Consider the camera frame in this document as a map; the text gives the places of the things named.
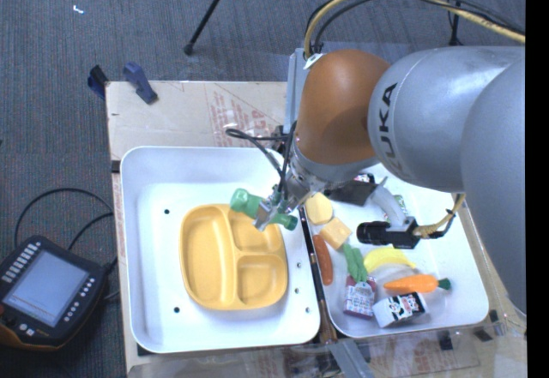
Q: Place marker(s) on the white milk carton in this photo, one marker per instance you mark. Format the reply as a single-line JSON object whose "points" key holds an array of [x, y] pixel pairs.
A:
{"points": [[399, 308]]}

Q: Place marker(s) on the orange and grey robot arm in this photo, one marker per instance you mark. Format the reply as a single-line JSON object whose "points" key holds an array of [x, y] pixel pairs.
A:
{"points": [[412, 110]]}

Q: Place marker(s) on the brown cardboard board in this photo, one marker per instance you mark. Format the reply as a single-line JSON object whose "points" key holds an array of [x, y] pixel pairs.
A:
{"points": [[180, 119]]}

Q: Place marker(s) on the green beans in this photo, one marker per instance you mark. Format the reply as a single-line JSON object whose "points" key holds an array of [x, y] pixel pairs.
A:
{"points": [[355, 262]]}

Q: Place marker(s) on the pink carton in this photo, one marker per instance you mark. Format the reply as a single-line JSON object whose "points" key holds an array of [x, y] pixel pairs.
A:
{"points": [[359, 299]]}

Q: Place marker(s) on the orange sausage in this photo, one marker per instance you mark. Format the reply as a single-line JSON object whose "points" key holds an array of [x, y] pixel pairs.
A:
{"points": [[324, 260]]}

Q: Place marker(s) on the yellow divided plate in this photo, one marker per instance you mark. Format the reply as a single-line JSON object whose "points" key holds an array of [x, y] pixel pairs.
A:
{"points": [[210, 256]]}

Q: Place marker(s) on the white plastic tray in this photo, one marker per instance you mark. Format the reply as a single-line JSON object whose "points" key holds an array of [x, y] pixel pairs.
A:
{"points": [[163, 265], [454, 299]]}

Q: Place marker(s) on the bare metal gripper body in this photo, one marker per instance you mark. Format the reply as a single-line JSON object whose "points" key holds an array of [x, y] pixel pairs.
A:
{"points": [[300, 187]]}

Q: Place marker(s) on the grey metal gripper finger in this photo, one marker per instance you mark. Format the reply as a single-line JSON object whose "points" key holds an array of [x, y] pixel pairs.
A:
{"points": [[262, 218], [283, 210]]}

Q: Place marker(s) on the yellow banana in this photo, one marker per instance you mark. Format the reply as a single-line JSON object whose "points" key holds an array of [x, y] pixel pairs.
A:
{"points": [[386, 258]]}

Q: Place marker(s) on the black cylinder on white bracket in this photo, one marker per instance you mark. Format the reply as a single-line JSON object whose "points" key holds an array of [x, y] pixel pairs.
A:
{"points": [[392, 234]]}

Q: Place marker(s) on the green plastic bottle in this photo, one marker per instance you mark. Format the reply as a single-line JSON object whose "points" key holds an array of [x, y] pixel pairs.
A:
{"points": [[243, 200]]}

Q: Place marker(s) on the yellow cheese block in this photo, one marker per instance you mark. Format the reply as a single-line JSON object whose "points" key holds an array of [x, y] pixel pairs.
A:
{"points": [[335, 233]]}

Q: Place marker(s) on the orange carrot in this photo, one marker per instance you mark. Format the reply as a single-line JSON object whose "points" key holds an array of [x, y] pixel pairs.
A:
{"points": [[412, 283]]}

